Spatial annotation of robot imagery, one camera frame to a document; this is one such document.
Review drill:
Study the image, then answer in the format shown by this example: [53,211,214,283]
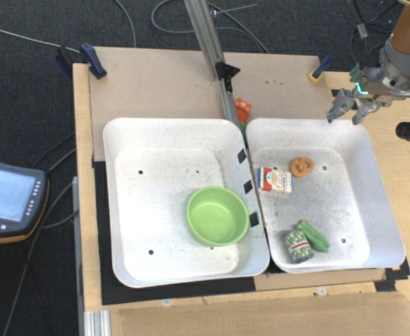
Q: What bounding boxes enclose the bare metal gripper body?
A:
[357,66,410,107]

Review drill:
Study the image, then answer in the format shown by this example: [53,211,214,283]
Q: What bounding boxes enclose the green can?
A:
[283,229,315,264]

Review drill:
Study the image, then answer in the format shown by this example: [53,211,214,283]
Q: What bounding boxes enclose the white plastic tray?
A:
[245,117,407,274]
[102,117,271,289]

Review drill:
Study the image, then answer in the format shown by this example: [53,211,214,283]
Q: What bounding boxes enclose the red and white carton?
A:
[256,166,293,196]

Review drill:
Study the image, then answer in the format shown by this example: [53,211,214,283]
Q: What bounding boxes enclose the brown pretzel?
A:
[289,156,315,179]

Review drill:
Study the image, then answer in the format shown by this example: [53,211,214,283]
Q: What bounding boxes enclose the flat brown board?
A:
[87,46,388,293]

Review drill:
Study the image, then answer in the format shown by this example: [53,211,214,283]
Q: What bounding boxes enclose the red packet with yellow star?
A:
[234,97,253,125]

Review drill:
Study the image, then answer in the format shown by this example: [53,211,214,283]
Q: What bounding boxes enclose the green bowl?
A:
[185,185,250,247]

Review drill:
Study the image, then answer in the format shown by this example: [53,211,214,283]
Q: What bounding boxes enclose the green pea pod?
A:
[295,219,331,253]

